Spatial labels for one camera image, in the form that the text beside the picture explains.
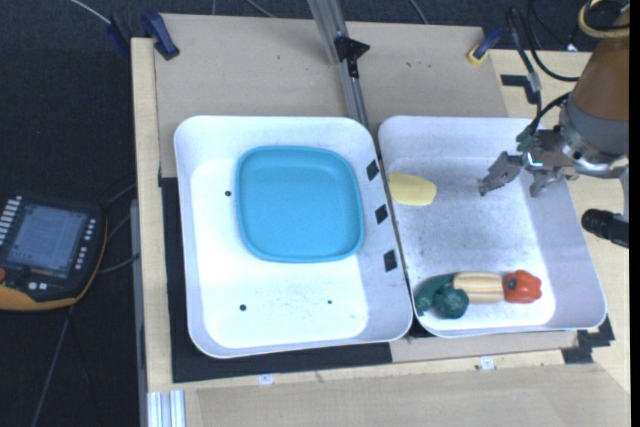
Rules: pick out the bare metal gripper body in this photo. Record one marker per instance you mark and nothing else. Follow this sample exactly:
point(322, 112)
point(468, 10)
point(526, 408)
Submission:
point(552, 154)

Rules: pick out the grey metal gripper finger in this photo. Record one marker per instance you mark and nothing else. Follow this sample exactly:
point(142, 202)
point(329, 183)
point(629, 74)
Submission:
point(500, 174)
point(545, 181)

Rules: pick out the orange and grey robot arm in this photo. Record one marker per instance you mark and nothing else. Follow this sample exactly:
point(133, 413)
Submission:
point(602, 80)

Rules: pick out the white plastic tray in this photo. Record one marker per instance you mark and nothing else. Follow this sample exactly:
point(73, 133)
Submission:
point(475, 235)
point(280, 305)

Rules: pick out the red toy bell pepper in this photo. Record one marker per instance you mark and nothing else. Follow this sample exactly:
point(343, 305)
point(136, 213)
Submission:
point(522, 287)

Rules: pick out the yellow toy corn cob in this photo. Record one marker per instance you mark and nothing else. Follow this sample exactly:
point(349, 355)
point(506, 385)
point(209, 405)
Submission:
point(479, 287)

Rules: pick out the green toy broccoli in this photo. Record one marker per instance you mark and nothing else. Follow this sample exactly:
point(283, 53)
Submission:
point(447, 302)

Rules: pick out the blue plate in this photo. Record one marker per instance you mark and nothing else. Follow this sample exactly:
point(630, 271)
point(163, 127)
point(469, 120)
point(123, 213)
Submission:
point(300, 205)

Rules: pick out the pale wood board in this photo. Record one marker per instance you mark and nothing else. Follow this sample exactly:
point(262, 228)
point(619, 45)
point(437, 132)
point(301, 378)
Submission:
point(250, 75)

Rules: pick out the black cylinder on white bracket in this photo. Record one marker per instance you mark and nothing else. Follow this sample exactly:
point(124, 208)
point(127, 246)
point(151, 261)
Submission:
point(605, 222)

